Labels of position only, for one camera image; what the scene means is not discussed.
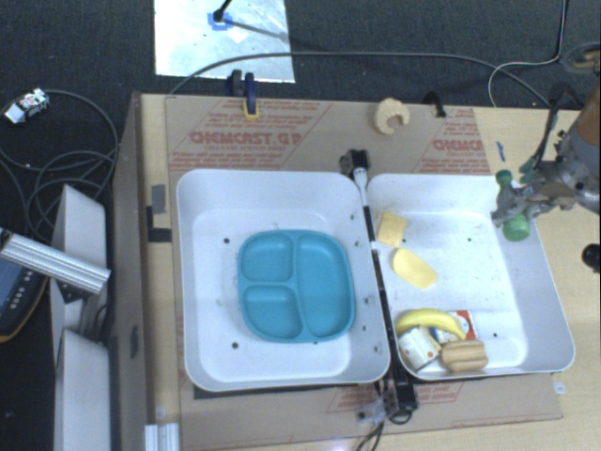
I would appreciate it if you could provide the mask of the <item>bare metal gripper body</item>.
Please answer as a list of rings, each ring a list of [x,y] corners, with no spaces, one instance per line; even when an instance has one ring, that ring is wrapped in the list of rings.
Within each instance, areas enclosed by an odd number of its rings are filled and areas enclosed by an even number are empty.
[[[579,204],[592,213],[600,210],[599,179],[578,158],[558,156],[554,161],[542,161],[530,186],[551,206]]]

